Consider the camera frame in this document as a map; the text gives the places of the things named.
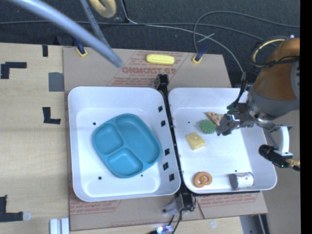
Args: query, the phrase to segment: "white can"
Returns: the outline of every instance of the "white can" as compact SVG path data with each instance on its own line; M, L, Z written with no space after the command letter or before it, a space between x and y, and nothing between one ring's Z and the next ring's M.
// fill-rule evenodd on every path
M254 185L254 176L251 172L229 174L229 179L233 189L251 187Z

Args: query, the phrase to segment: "brown donut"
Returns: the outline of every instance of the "brown donut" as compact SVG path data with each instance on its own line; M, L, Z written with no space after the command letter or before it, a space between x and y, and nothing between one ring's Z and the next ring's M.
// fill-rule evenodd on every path
M199 172L194 176L193 183L196 187L204 187L210 185L213 177L207 172Z

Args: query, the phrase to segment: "white tray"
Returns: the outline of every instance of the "white tray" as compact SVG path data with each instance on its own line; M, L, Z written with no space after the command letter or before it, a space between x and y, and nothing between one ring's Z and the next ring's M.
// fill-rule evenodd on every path
M199 122L207 119L205 112L224 114L226 107L238 96L236 88L175 88L169 93L170 110L179 153L183 180L194 193L211 194L237 191L269 190L277 182L274 165L260 156L258 149L266 144L262 128L241 128L228 136L205 134ZM246 101L244 93L241 101ZM192 150L186 135L197 132L206 145ZM212 175L212 183L202 188L193 184L198 172ZM229 174L252 172L254 185L232 189Z
M171 195L179 189L176 156L159 91L135 87L77 87L69 93L68 109L73 187L80 199L92 202ZM98 126L124 113L140 117L162 147L158 162L131 178L113 175L92 143Z

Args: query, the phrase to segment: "cardboard box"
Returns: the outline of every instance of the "cardboard box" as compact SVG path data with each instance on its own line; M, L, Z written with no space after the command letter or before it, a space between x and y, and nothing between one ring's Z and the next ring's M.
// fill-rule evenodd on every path
M69 209L71 231L117 226L167 223L171 215L163 215L161 207L168 205L174 195L137 199L84 202L77 198L72 187L71 149L67 97L78 86L153 87L157 74L167 74L168 90L177 87L231 87L221 55L204 55L200 64L192 63L194 53L114 50L124 65L114 67L104 57L87 48L88 55L80 57L74 47L63 48L66 142L69 177ZM175 57L171 66L147 63L147 54L167 54ZM182 221L267 213L262 195L244 193L199 196L193 212L183 215Z

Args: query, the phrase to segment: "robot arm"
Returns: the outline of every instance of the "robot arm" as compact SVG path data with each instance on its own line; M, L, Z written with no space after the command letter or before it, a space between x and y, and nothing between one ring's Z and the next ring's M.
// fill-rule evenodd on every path
M267 44L282 41L272 52L265 63L256 63L257 52ZM300 39L271 38L256 46L252 53L251 63L261 67L256 81L248 90L247 100L239 102L246 88L243 77L238 98L227 107L216 133L229 135L235 129L253 127L263 128L264 133L274 143L272 132L278 131L282 139L273 147L263 145L259 153L278 167L289 167L292 154L288 152L288 127L275 125L273 120L293 110L299 110L300 89Z

